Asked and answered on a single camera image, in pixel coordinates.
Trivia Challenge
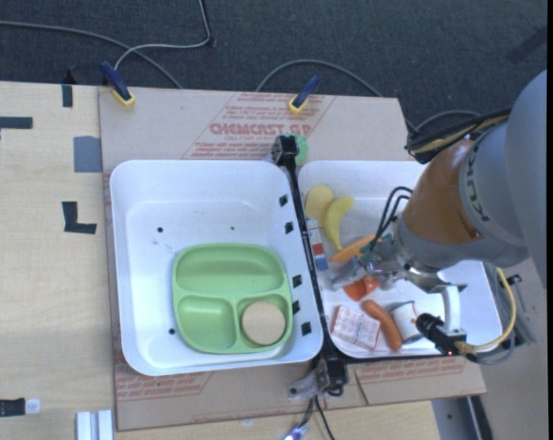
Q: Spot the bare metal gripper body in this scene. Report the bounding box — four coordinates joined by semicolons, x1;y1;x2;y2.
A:
359;239;442;293

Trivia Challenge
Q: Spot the orange carrot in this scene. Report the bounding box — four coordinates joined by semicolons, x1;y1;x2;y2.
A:
328;234;379;265

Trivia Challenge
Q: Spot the white carton red blue print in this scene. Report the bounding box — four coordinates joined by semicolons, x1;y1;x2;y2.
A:
304;216;330;272

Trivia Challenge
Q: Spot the small white can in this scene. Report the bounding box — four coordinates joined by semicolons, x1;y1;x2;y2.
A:
387;301;425;345

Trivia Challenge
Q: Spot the orange sausage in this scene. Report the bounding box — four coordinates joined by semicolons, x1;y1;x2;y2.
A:
360;299;404;352

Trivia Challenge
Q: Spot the white packet red print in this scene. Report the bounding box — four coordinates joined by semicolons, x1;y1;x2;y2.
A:
328;304;382;352

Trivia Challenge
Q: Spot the yellow banana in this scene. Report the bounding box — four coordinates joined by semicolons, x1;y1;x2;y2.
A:
323;195;356;253

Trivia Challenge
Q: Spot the thin black rod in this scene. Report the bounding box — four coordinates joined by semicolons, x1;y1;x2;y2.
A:
279;152;347;377

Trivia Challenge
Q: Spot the pale yellow potato chip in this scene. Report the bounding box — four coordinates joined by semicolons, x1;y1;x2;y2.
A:
304;184;335;223

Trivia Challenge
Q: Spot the white plastic tray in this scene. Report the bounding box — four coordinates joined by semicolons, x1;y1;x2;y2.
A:
109;159;325;378
297;159;504;360

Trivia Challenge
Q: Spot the tan round biscuit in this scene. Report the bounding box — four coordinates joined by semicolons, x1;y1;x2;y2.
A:
240;301;288;347

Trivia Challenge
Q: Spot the green divided plate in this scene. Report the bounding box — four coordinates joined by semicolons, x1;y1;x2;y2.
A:
171;242;295;356

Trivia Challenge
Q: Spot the brown cardboard board red print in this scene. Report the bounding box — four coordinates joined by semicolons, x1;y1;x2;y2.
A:
96;84;488;433

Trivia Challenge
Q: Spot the black cylinder on white bracket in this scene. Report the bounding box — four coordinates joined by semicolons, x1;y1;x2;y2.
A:
415;282;470;358

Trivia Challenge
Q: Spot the black block with thin wires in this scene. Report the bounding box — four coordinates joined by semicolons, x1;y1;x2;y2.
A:
271;134;301;167
318;356;350;397

